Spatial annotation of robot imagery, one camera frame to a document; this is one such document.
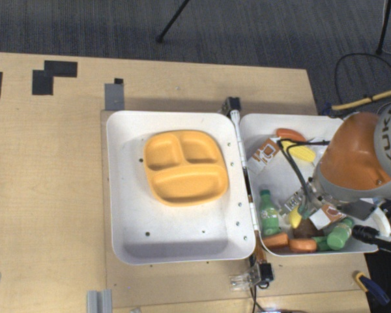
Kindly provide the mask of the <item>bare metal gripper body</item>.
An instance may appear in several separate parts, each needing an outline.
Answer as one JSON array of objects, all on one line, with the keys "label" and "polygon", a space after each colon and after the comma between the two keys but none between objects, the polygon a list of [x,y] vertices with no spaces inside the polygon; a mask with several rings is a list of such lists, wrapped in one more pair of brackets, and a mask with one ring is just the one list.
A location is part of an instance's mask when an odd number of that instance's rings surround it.
[{"label": "bare metal gripper body", "polygon": [[333,197],[325,192],[318,181],[307,182],[303,191],[303,200],[300,204],[299,211],[308,211],[308,205],[312,201],[325,202],[325,205],[335,205]]}]

